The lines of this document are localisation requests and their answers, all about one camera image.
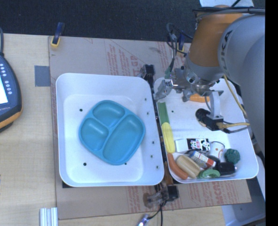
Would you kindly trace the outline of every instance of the white tray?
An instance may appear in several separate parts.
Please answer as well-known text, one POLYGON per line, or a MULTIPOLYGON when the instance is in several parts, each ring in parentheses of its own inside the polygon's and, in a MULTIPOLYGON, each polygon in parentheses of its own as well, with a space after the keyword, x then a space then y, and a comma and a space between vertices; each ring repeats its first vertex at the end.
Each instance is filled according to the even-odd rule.
MULTIPOLYGON (((154 83, 155 93, 164 78, 159 78, 154 83)), ((231 88, 235 91, 234 86, 230 83, 231 88)), ((225 80, 221 79, 219 83, 215 84, 211 89, 223 90, 220 97, 220 114, 225 121, 237 123, 245 122, 242 111, 238 107, 233 98, 225 80)), ((205 181, 225 181, 235 179, 254 178, 258 174, 258 162, 255 155, 254 147, 250 139, 248 130, 243 130, 237 133, 226 134, 222 131, 211 131, 203 127, 196 119, 195 112, 199 108, 208 110, 205 103, 182 101, 183 94, 178 94, 173 89, 170 94, 159 102, 165 102, 167 113, 169 117, 170 126, 173 132, 174 140, 183 138, 208 138, 209 141, 219 141, 225 145, 225 150, 232 148, 240 153, 240 161, 235 165, 237 170, 234 174, 223 176, 219 178, 188 178, 183 180, 179 178, 172 170, 169 169, 172 177, 180 183, 196 183, 205 181)), ((180 153, 173 153, 176 159, 180 153)))
POLYGON ((139 77, 65 73, 56 80, 59 172, 73 187, 150 186, 164 177, 164 165, 151 89, 139 77), (79 126, 89 110, 112 100, 144 122, 144 139, 131 159, 110 165, 80 142, 79 126))

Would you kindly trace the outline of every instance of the wooden table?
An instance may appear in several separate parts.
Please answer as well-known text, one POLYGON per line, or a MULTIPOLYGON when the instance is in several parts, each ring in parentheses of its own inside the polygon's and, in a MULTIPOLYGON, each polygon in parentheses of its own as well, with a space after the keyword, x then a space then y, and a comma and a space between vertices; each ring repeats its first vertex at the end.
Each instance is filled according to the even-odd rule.
MULTIPOLYGON (((50 87, 36 87, 35 65, 49 66, 48 36, 5 34, 5 58, 21 86, 24 110, 0 133, 0 225, 38 226, 41 208, 56 207, 50 87)), ((142 213, 59 220, 60 226, 136 225, 142 213)), ((148 223, 160 225, 160 214, 148 223)), ((223 226, 221 206, 169 210, 163 225, 223 226)))

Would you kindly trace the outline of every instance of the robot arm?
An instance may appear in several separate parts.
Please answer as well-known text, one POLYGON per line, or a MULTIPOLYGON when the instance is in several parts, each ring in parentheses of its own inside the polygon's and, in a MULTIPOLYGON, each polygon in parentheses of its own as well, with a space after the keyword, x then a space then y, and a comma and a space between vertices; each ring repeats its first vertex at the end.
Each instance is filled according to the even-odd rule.
MULTIPOLYGON (((171 72, 170 79, 165 80, 155 94, 155 100, 165 97, 171 89, 183 93, 183 102, 193 94, 219 100, 222 92, 213 91, 211 87, 226 75, 240 86, 251 129, 265 155, 265 10, 226 6, 200 9, 197 22, 184 67, 171 72)), ((207 113, 203 118, 216 125, 213 115, 219 115, 219 108, 213 109, 216 112, 207 113)))

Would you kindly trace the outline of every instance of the toy hot dog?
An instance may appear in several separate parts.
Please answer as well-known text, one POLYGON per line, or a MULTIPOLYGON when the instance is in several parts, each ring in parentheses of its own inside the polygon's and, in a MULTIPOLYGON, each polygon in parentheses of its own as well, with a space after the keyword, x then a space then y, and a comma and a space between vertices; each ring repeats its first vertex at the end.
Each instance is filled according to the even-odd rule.
POLYGON ((191 178, 196 178, 200 172, 199 165, 196 164, 196 162, 188 156, 185 155, 179 156, 176 159, 176 164, 180 167, 180 169, 186 172, 191 178))
POLYGON ((181 179, 186 180, 188 178, 188 173, 184 172, 180 167, 176 164, 173 155, 171 153, 167 154, 167 159, 169 163, 170 169, 181 179))

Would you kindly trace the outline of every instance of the dark carpet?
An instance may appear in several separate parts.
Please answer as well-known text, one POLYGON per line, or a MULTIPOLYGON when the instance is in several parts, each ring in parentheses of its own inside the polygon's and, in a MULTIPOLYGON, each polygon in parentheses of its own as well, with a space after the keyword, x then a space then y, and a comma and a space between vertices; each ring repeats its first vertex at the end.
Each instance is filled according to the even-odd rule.
MULTIPOLYGON (((265 8, 265 0, 253 0, 265 8)), ((4 33, 166 41, 166 24, 194 34, 199 0, 0 0, 4 33)))

